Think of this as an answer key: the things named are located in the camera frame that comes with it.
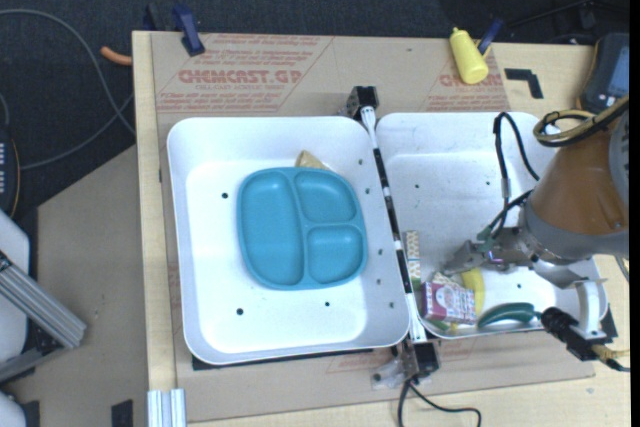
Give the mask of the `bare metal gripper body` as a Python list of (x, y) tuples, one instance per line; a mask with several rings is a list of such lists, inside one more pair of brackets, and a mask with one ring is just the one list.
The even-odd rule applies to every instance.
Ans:
[(472, 267), (488, 266), (499, 272), (511, 272), (516, 267), (533, 269), (538, 240), (528, 229), (507, 227), (494, 234), (487, 227), (476, 238), (471, 244)]

